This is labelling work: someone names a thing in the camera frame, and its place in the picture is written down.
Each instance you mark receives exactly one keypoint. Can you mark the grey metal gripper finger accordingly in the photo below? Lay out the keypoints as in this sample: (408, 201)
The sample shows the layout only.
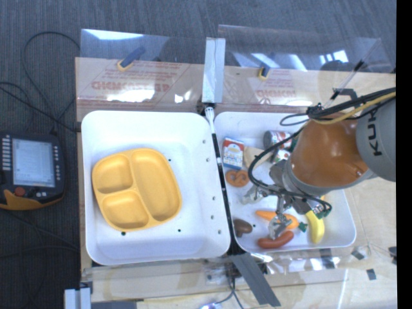
(277, 227)
(252, 197)

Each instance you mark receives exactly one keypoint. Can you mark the brown cardboard board, red print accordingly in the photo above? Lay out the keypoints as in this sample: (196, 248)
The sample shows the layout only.
(135, 85)

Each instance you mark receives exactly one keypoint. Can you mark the orange carrot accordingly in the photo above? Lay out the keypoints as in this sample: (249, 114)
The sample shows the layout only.
(265, 215)

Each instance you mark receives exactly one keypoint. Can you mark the yellow banana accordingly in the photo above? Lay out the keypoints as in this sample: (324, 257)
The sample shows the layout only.
(317, 230)

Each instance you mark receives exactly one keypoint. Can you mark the brown mushroom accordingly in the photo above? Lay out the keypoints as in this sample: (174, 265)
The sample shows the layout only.
(242, 226)

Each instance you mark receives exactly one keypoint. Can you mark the red and blue carton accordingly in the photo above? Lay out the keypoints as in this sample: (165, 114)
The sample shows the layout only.
(232, 153)

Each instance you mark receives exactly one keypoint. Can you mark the red-brown sausage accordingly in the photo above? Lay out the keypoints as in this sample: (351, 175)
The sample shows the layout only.
(273, 241)

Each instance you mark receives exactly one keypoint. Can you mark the small white and green can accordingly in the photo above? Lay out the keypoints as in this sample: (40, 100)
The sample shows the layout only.
(283, 155)

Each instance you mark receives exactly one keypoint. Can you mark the small red and white can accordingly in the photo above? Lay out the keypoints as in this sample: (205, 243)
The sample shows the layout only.
(277, 137)

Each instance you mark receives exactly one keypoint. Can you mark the brown pretzel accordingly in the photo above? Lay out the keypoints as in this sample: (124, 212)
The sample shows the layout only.
(229, 179)

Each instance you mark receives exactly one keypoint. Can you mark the yellow divided plate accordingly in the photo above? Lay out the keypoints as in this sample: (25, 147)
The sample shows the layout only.
(138, 188)

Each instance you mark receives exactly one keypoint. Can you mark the pale yellow cheese wedge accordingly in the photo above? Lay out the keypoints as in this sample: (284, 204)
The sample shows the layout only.
(252, 156)

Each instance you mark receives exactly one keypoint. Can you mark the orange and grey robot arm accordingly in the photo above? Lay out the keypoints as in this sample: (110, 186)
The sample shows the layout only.
(325, 153)

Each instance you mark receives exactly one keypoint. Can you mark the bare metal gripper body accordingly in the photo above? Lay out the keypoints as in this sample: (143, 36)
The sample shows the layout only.
(278, 174)

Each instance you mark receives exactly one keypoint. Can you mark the thin black and white rod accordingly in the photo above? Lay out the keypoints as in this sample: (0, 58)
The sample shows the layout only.
(215, 140)

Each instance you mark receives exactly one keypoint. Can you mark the white plastic tray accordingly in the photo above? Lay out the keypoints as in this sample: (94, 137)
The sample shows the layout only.
(193, 237)
(338, 224)

